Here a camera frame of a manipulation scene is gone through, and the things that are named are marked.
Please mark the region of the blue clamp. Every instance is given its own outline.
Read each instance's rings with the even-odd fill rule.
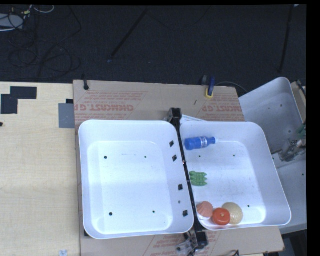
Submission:
[[[205,96],[209,99],[213,98],[214,96],[214,87],[215,87],[215,84],[216,84],[216,79],[214,76],[211,76],[210,78],[210,84],[209,84],[209,87],[206,89],[205,91]]]

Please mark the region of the light wood surface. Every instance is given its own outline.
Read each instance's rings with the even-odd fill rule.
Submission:
[[[59,103],[72,84],[0,83],[37,87],[18,100],[18,114],[0,114],[0,255],[80,255],[75,130],[59,128]]]

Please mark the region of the beige round object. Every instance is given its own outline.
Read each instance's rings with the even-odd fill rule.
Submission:
[[[210,219],[214,212],[214,207],[210,202],[203,201],[196,206],[196,210],[202,217]]]
[[[226,202],[222,208],[227,209],[230,212],[231,225],[238,225],[244,218],[244,213],[241,207],[234,202]]]

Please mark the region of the black pole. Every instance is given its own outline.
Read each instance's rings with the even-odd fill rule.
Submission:
[[[284,46],[283,46],[283,51],[282,51],[282,58],[281,58],[280,68],[278,70],[279,73],[282,73],[283,67],[284,67],[284,62],[285,62],[286,53],[287,53],[288,39],[289,39],[289,34],[290,34],[290,26],[292,24],[292,16],[293,16],[294,7],[295,7],[294,4],[290,5],[289,18],[288,18],[288,22],[286,24],[286,33],[285,33]]]
[[[135,30],[135,28],[138,26],[138,24],[141,22],[143,17],[146,15],[148,10],[148,7],[144,9],[144,11],[141,13],[140,17],[136,20],[136,22],[133,24],[133,26],[130,28],[129,32],[124,36],[124,38],[121,40],[121,42],[118,44],[118,46],[114,49],[114,51],[110,54],[108,63],[111,63],[116,53],[119,51],[121,46],[125,43],[125,41],[129,38],[129,36],[132,34],[132,32]]]

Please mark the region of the bottle label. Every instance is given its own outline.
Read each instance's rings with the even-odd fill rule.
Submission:
[[[200,137],[201,141],[201,149],[206,148],[208,146],[208,141],[206,137]]]

